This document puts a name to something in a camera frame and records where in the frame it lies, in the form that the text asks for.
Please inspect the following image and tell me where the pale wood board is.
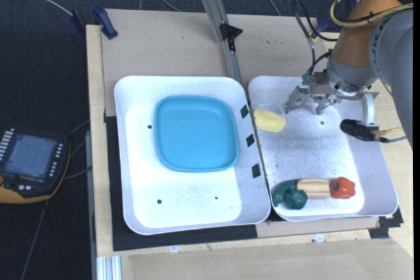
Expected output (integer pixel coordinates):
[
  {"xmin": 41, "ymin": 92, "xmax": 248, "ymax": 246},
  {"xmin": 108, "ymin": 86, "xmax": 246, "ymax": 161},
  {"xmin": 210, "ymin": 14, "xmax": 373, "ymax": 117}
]
[{"xmin": 85, "ymin": 8, "xmax": 414, "ymax": 280}]

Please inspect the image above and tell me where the yellow toy wedge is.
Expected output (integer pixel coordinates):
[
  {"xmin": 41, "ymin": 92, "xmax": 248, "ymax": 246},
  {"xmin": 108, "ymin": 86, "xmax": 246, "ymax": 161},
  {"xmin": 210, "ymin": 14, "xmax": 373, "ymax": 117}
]
[{"xmin": 253, "ymin": 108, "xmax": 286, "ymax": 133}]

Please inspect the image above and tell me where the blue plate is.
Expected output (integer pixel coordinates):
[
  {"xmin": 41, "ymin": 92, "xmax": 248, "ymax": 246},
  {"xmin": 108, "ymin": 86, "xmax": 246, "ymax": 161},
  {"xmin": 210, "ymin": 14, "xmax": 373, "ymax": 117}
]
[{"xmin": 154, "ymin": 95, "xmax": 240, "ymax": 173}]

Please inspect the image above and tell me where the black cylinder on white bracket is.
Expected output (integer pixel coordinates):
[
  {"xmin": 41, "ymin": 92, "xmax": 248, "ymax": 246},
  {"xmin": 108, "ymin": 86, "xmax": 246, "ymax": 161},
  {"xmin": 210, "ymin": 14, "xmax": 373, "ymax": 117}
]
[{"xmin": 339, "ymin": 91, "xmax": 381, "ymax": 142}]

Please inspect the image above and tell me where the beige toy bread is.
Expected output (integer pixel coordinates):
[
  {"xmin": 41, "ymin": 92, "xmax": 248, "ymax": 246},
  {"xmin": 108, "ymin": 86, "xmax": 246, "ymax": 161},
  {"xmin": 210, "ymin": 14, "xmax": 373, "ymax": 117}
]
[{"xmin": 297, "ymin": 178, "xmax": 331, "ymax": 200}]

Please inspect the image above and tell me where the green toy broccoli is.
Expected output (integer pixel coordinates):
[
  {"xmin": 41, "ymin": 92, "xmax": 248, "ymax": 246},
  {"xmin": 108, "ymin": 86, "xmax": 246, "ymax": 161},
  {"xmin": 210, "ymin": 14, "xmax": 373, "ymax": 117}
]
[{"xmin": 272, "ymin": 179, "xmax": 308, "ymax": 210}]

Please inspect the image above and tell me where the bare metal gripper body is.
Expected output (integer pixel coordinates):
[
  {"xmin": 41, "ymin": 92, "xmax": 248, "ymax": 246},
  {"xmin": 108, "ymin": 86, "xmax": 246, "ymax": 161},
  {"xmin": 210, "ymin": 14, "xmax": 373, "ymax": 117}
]
[{"xmin": 306, "ymin": 70, "xmax": 366, "ymax": 100}]

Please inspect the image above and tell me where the white plastic tray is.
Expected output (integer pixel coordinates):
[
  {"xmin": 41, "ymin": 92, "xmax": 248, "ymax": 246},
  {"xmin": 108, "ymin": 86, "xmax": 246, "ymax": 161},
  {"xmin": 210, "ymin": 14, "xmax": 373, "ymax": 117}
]
[
  {"xmin": 114, "ymin": 75, "xmax": 272, "ymax": 236},
  {"xmin": 247, "ymin": 75, "xmax": 399, "ymax": 222}
]

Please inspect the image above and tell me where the orange toy pepper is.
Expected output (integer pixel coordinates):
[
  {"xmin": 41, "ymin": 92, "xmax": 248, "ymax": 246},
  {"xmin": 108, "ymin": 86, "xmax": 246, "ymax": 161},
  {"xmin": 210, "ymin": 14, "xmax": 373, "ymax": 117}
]
[{"xmin": 329, "ymin": 176, "xmax": 356, "ymax": 200}]

